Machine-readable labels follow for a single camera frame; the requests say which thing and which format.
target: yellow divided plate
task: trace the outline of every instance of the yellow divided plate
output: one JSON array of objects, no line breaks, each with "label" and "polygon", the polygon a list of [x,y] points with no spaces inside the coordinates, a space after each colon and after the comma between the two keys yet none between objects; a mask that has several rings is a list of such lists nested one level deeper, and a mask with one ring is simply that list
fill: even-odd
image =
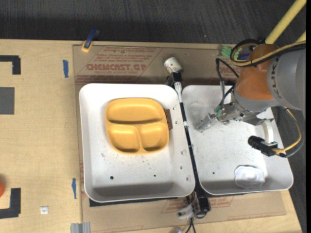
[{"label": "yellow divided plate", "polygon": [[169,143],[164,109],[153,99],[111,101],[106,107],[105,124],[110,145],[123,154],[158,152]]}]

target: white square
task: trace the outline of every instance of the white square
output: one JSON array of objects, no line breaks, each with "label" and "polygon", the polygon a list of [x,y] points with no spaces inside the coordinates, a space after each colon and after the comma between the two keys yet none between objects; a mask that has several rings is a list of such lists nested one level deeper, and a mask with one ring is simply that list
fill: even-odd
[{"label": "white square", "polygon": [[48,214],[49,213],[49,207],[48,206],[41,206],[40,207],[40,213],[41,214]]}]

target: yellow pole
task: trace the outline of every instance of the yellow pole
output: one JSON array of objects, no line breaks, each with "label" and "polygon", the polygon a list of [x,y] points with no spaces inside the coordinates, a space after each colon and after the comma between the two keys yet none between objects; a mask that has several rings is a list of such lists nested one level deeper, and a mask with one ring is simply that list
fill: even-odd
[{"label": "yellow pole", "polygon": [[296,40],[296,42],[305,41],[307,38],[307,30]]},{"label": "yellow pole", "polygon": [[278,39],[278,37],[284,32],[287,26],[291,23],[291,21],[295,18],[298,12],[305,6],[307,0],[296,0],[286,14],[283,16],[281,21],[276,25],[276,27],[272,30],[269,36],[266,38],[267,44],[273,44]]}]

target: wooden table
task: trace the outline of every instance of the wooden table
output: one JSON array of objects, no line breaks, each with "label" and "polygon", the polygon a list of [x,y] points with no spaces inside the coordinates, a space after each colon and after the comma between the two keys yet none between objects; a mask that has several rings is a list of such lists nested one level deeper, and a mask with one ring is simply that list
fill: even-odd
[{"label": "wooden table", "polygon": [[[21,75],[12,75],[12,63],[0,62],[0,87],[15,88],[14,115],[0,115],[0,179],[6,187],[0,208],[8,208],[10,188],[21,188],[21,213],[19,217],[0,219],[0,233],[70,232],[71,223],[83,222],[72,55],[72,46],[77,44],[81,42],[0,40],[0,55],[21,58]],[[204,48],[204,44],[187,44],[191,46]],[[69,62],[68,78],[64,77],[63,60]],[[77,185],[76,199],[71,186],[73,179]],[[196,230],[301,232],[289,192],[281,194],[285,216],[200,224]],[[41,206],[48,206],[49,213],[42,215]]]}]

